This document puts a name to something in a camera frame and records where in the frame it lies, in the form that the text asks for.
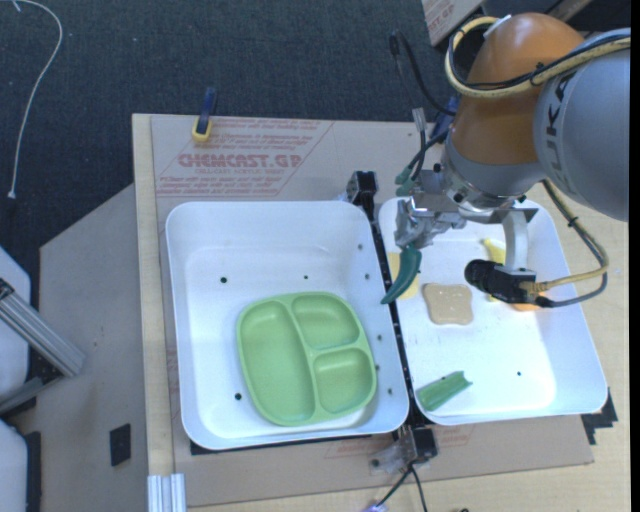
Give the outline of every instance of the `white tray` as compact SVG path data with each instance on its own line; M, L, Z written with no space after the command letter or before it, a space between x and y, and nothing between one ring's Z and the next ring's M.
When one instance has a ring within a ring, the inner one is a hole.
M409 399L366 215L342 201L188 202L166 222L182 422L211 450L391 432ZM236 320L274 295L326 291L348 301L378 367L371 402L301 427L265 420L251 403Z
M388 252L399 252L393 237L397 202L389 200L380 209ZM528 229L528 263L538 281L569 275L548 212L531 201L521 207L539 208ZM460 370L473 382L435 411L422 413L435 423L459 425L599 410L607 384L579 304L523 312L472 288L470 324L435 324L429 318L422 286L466 284L466 264L490 259L485 238L504 243L502 227L468 222L437 236L422 250L417 293L396 301L414 389ZM576 291L564 285L548 294L563 300Z
M27 443L0 420L0 512L24 512L27 502Z

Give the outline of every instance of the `metal bracket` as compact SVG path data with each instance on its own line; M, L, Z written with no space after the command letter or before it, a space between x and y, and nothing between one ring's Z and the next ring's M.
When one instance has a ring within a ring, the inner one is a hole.
M64 377L80 373L85 356L71 342L56 334L31 305L13 287L0 278L0 321L4 321ZM33 398L52 381L40 378L27 381L0 402L0 414Z
M504 267L508 271L522 270L527 267L529 255L528 219L522 210L511 210L502 219L505 243L507 247Z
M187 512L184 474L147 477L149 512Z
M397 473L410 463L425 463L438 455L433 430L427 427L403 427L398 438L369 459L372 474Z
M374 220L374 201L378 191L378 180L374 171L355 171L347 183L347 200L360 206L367 214L369 221Z

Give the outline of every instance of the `black cable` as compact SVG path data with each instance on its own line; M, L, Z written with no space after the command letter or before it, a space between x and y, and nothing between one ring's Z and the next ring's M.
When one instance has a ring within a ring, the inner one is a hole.
M398 488L402 485L402 483L407 479L408 476L409 476L409 471L405 471L404 474L400 477L400 479L395 484L393 484L393 487L389 489L389 492L385 495L385 497L382 498L378 503L376 503L376 506L382 505L385 501L391 498L391 496L393 496L393 493L398 490Z
M411 46L409 45L409 42L407 41L407 39L399 30L394 30L393 32L391 32L391 35L389 36L389 50L391 51L391 55L396 61L396 69L399 69L398 57L400 56L400 45L398 44L398 41L402 44L404 51L407 54L407 58L409 59L409 64L411 65L411 71L413 72L413 76L416 79L416 82L418 83L418 87L420 88L420 91L425 96L425 98L427 98L429 103L431 103L431 105L439 112L442 112L443 114L446 114L448 116L455 116L456 115L455 112L452 112L446 107L443 107L442 105L440 105L427 89L426 85L424 84L424 80L422 79L422 74L420 73L420 67L418 66L416 57L413 54L413 50L411 49Z
M413 473L413 478L416 479L416 485L418 486L418 492L420 493L420 502L422 503L422 510L424 510L424 512L429 512L427 510L427 500L425 500L424 498L424 492L422 492L422 484L420 483L420 478L418 477L416 468L413 467L413 464L409 464L409 469L411 470L411 473Z
M444 130L440 132L438 135L436 135L435 137L431 137L429 141L426 141L426 135L424 134L424 132L420 132L420 135L421 135L420 150L418 151L416 156L413 157L413 160L409 164L409 167L413 167L413 171L409 176L410 180L415 180L416 177L418 176L418 173L422 170L425 154L427 153L429 148L431 148L435 144L438 144L439 142L444 142L444 140L447 138L448 133L449 133L449 130Z
M544 186L547 194L549 195L549 198L551 199L551 201L553 202L555 207L558 208L558 210L560 211L562 216L569 223L568 226L575 230L575 232L578 234L580 239L587 246L589 251L591 251L591 254L593 254L593 256L596 258L596 260L598 261L600 266L602 266L604 264L604 257L602 255L602 253L600 252L600 249L598 248L597 244L594 242L594 240L589 235L589 233L584 231L580 227L579 224L576 224L575 221L577 220L577 218L572 217L571 214L564 208L562 202L560 201L560 199L556 195L556 193L553 190L553 188L552 188L551 184L549 183L549 181L548 180L543 180L542 181L542 185ZM580 295L579 297L575 297L573 299L567 299L567 300L562 300L562 301L554 301L554 300L548 299L547 297L544 297L544 296L538 296L536 298L535 302L536 302L536 304L538 306L545 307L545 308L557 308L557 307L569 306L569 305L572 305L572 304L577 304L579 302L583 302L585 300L591 299L591 298L595 297L596 295L599 295L600 293L602 293L602 291L604 291L604 289L607 287L607 283L608 283L608 276L607 276L607 273L604 272L602 274L602 279L600 281L600 286L598 288L596 288L595 290L589 292L589 293L586 293L584 295Z
M402 64L398 59L394 59L394 60L396 64L396 73L398 75L398 78L400 78L400 84L404 89L404 93L406 94L407 99L409 100L410 108L415 108L415 106L418 105L418 102L415 101L415 99L413 98L413 94L411 94L411 91L409 90L409 86L407 85L407 80L404 76L404 71L402 70Z
M471 32L475 32L475 31L478 31L478 30L486 31L487 28L489 27L489 25L491 25L491 24L488 24L487 27L485 27L485 28L476 27ZM522 74L522 75L518 75L518 76L515 76L515 77L510 78L508 80L502 80L502 81L499 81L499 82L467 82L466 79L464 79L460 75L460 73L458 72L457 67L455 65L455 60L454 60L454 53L455 52L454 52L454 48L453 48L453 40L454 40L454 38L451 37L449 39L449 51L448 51L449 64L450 64L450 67L451 67L451 72L453 73L453 75L456 78L456 80L458 82L460 82L461 84L463 84L464 86L466 86L466 87L475 87L475 88L484 87L487 90L504 89L504 88L512 87L514 85L518 85L518 84L521 84L521 83L527 82L527 81L531 81L533 83L533 80L534 80L534 78L536 76L538 76L539 74L549 70L550 68L552 68L554 66L557 66L558 64L560 64L560 63L562 63L562 62L564 62L566 60L572 59L572 58L574 58L574 57L576 57L578 55L581 55L581 54L583 54L585 52L588 52L588 51L592 50L593 48L596 48L596 47L601 46L603 44L608 44L610 42L623 39L625 37L627 37L627 36L626 35L611 35L611 36L603 37L602 39L599 39L599 40L597 40L595 42L587 43L587 44L585 44L584 46L582 46L581 48L579 48L577 50L570 51L566 55L563 55L562 57L559 57L558 59L554 60L553 62L550 62L549 64L541 65L541 66L539 66L538 68L536 68L534 71L532 71L530 73L525 73L525 74Z

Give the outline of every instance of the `green divided plate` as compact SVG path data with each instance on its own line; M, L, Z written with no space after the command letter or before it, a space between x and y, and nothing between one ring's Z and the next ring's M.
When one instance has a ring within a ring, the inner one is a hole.
M337 295L305 292L254 302L240 314L237 344L260 413L283 426L339 418L376 391L369 342Z

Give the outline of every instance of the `white cord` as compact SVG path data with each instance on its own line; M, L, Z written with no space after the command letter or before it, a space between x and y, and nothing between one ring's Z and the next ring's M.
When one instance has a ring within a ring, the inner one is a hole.
M51 57L49 57L49 61L40 72L40 75L38 76L38 79L36 80L36 83L33 86L33 89L31 90L31 96L29 96L27 108L25 109L24 117L22 118L22 125L20 126L20 133L18 135L18 144L16 146L16 155L13 161L13 179L11 181L11 190L9 190L9 193L7 194L7 197L9 197L10 199L15 199L16 198L16 182L18 181L18 162L20 160L20 146L22 145L22 135L24 134L24 128L27 125L27 118L29 117L29 112L31 111L31 104L33 103L33 98L36 95L36 91L40 86L40 82L42 81L42 78L44 77L46 72L49 70L51 63L56 58L56 55L58 54L58 50L60 49L60 45L62 44L63 30L62 30L62 23L60 23L60 19L55 15L55 13L51 9L49 9L45 5L39 4L38 2L34 2L33 0L0 0L0 2L2 1L10 1L11 3L13 3L13 5L16 7L18 12L22 12L22 9L20 9L20 6L18 4L19 2L38 7L43 11L45 11L50 16L52 16L53 19L58 24L58 42L56 44L55 49L53 50L53 53L51 54Z

